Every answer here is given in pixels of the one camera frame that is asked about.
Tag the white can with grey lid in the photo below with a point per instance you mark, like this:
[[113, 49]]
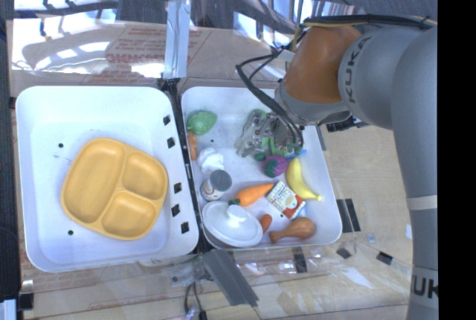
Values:
[[215, 185]]

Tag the green lettuce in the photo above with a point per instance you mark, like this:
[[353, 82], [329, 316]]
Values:
[[201, 122]]

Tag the purple grapes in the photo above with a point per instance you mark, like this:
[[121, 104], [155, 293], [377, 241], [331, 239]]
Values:
[[276, 166]]

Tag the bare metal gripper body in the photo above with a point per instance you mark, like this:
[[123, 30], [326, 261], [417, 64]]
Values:
[[256, 134]]

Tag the brown chicken drumstick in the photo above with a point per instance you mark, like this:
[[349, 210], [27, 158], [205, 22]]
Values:
[[297, 229]]

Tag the white plastic tray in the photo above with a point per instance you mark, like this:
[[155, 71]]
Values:
[[111, 114], [227, 106]]

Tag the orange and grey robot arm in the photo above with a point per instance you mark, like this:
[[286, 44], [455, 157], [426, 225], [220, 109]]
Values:
[[375, 65]]

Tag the orange carrot with green top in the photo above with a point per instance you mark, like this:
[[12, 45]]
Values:
[[254, 194]]

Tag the white yellow and red carton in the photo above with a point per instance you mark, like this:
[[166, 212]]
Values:
[[285, 199]]

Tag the white pot with lid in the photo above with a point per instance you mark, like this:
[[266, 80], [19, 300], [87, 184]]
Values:
[[232, 225]]

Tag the yellow banana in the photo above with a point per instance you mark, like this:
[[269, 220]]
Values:
[[295, 179]]

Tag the small orange carrot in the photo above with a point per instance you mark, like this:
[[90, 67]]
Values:
[[192, 147]]

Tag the white crumpled lump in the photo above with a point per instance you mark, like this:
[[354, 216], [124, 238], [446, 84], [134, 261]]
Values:
[[211, 161]]

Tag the yellow divided plate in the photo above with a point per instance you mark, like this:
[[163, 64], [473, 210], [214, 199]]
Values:
[[96, 177]]

